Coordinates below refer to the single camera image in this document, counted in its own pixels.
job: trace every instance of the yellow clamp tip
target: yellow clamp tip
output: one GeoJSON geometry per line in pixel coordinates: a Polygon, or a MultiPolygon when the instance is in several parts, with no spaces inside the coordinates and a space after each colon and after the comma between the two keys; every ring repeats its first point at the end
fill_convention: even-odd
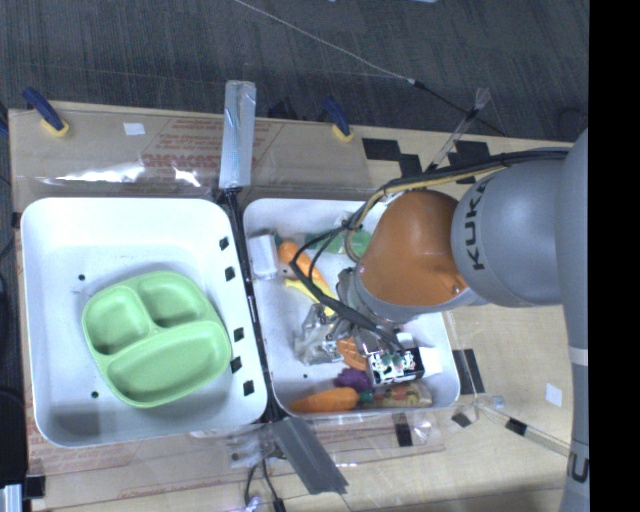
{"type": "Polygon", "coordinates": [[[56,130],[53,126],[51,126],[44,119],[40,120],[40,126],[42,126],[45,130],[51,133],[54,137],[64,137],[69,131],[69,123],[67,123],[64,119],[62,119],[62,129],[56,130]]]}
{"type": "Polygon", "coordinates": [[[342,142],[351,142],[351,139],[353,139],[353,130],[349,131],[349,135],[345,135],[344,133],[342,133],[342,130],[340,128],[338,128],[337,124],[334,124],[331,127],[331,131],[333,132],[333,134],[338,137],[342,142]]]}

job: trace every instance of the transparent plastic object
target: transparent plastic object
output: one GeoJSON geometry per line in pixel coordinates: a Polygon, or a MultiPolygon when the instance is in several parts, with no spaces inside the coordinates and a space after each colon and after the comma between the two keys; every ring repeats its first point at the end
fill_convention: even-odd
{"type": "Polygon", "coordinates": [[[220,189],[251,184],[256,86],[251,82],[227,82],[224,97],[224,132],[220,189]]]}

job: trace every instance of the hole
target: hole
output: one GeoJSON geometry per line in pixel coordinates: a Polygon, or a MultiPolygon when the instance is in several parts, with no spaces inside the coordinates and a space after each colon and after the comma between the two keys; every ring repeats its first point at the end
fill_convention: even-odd
{"type": "Polygon", "coordinates": [[[244,396],[250,395],[255,391],[252,380],[245,382],[242,387],[244,388],[244,396]]]}
{"type": "Polygon", "coordinates": [[[240,368],[242,368],[242,361],[240,360],[240,356],[231,360],[231,373],[236,373],[240,368]]]}

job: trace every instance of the table surface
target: table surface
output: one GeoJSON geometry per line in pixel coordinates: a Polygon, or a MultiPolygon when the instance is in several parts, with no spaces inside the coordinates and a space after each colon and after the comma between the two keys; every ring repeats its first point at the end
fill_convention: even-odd
{"type": "MultiPolygon", "coordinates": [[[[77,176],[96,169],[131,169],[132,162],[149,163],[149,157],[144,155],[162,156],[177,151],[162,137],[173,134],[180,123],[187,123],[189,130],[200,129],[197,123],[188,125],[196,119],[209,127],[208,136],[221,135],[222,116],[215,114],[63,102],[53,105],[70,122],[68,138],[56,139],[46,133],[35,112],[10,112],[13,199],[18,212],[41,197],[69,192],[64,187],[47,186],[51,178],[77,176]],[[138,133],[127,133],[131,132],[127,125],[136,125],[138,133]]],[[[397,158],[368,158],[365,142],[374,141],[375,145],[377,141],[379,147],[397,143],[401,155],[416,155],[424,168],[449,137],[445,133],[361,126],[353,130],[355,137],[346,145],[335,139],[327,124],[258,119],[254,144],[256,186],[244,196],[244,203],[261,196],[364,198],[400,175],[397,158]]],[[[485,143],[491,154],[567,146],[471,135],[463,139],[485,143]]],[[[200,156],[202,161],[209,158],[216,162],[219,158],[219,147],[202,150],[189,145],[178,150],[191,151],[193,158],[200,156]]],[[[135,193],[157,194],[159,189],[154,185],[160,182],[154,182],[156,178],[152,176],[147,181],[146,191],[138,189],[135,193]]],[[[436,188],[456,198],[466,190],[457,184],[436,188]]],[[[104,189],[89,192],[117,196],[123,190],[131,192],[119,185],[106,193],[104,189]]],[[[185,190],[187,195],[193,192],[181,189],[181,193],[185,190]]],[[[70,189],[69,193],[78,192],[70,189]]],[[[29,472],[46,475],[46,495],[33,500],[33,509],[241,509],[248,469],[229,464],[228,447],[219,438],[178,435],[65,449],[42,437],[33,419],[19,230],[16,242],[29,472]]],[[[411,447],[398,447],[390,416],[371,424],[358,424],[357,428],[314,425],[349,482],[347,494],[309,496],[286,461],[270,459],[271,481],[285,499],[287,510],[558,509],[573,407],[561,307],[507,309],[487,305],[447,312],[444,320],[452,347],[475,358],[484,391],[461,396],[450,409],[409,414],[414,438],[411,447]],[[452,419],[460,418],[460,414],[468,421],[452,419]]],[[[251,489],[269,499],[269,488],[260,471],[251,489]]]]}

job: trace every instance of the green plate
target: green plate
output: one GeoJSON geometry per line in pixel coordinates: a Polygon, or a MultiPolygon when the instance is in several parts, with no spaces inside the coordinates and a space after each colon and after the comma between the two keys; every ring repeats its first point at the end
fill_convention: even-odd
{"type": "Polygon", "coordinates": [[[109,387],[134,407],[188,395],[231,360],[218,313],[177,272],[151,272],[101,290],[85,306],[82,328],[109,387]]]}

